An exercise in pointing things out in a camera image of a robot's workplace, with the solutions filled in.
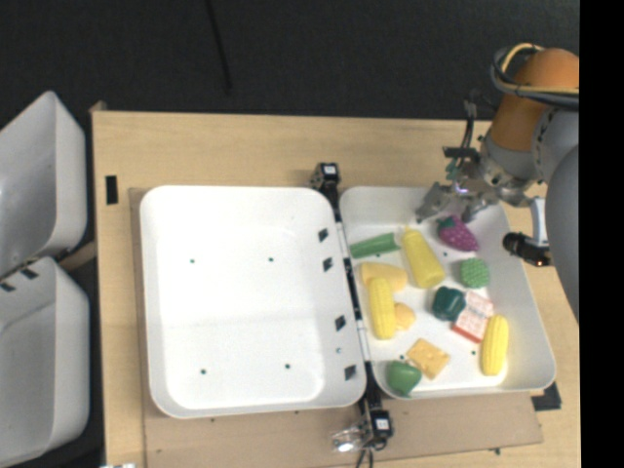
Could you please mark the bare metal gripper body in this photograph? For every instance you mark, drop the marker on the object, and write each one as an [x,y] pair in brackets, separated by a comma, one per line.
[487,183]

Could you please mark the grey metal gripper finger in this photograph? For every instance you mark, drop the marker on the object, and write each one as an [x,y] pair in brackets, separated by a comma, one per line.
[434,200]
[475,207]

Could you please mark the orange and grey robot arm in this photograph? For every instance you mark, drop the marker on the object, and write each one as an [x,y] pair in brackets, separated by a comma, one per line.
[524,100]

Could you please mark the purple toy grapes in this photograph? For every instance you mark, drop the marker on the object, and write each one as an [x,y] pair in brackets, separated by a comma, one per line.
[458,234]

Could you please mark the yellow toy squeeze bottle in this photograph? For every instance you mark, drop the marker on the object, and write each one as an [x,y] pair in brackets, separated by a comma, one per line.
[423,261]

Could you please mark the light green textured toy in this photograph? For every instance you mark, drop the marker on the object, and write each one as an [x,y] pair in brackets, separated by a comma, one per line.
[474,273]

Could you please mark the green toy cucumber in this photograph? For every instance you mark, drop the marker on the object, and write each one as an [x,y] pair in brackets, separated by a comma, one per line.
[373,245]

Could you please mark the yellow toy wedge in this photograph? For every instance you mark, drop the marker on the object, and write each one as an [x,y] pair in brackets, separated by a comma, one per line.
[390,272]

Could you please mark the dark green toy pepper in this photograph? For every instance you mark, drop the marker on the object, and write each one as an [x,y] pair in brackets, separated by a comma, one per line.
[447,302]

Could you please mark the white plastic tray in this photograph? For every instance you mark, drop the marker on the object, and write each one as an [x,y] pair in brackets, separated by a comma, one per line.
[244,305]
[517,310]

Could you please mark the red and white packet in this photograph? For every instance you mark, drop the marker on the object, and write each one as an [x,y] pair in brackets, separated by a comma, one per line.
[472,320]

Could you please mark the thin black rod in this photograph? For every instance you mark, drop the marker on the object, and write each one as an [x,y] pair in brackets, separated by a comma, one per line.
[352,281]

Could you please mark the yellow-orange round toy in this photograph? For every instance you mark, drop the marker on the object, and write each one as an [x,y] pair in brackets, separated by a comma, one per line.
[405,316]

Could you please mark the yellow toy corn cob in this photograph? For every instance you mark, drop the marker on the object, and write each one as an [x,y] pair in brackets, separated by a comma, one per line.
[494,345]
[381,310]

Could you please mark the yellow toy cheese block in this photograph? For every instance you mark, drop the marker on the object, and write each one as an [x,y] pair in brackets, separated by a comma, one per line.
[429,358]

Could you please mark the light green toy pepper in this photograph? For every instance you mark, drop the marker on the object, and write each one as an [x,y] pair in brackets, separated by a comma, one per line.
[402,377]

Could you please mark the black cylinder on white bracket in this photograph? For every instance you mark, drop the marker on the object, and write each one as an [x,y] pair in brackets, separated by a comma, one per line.
[524,246]

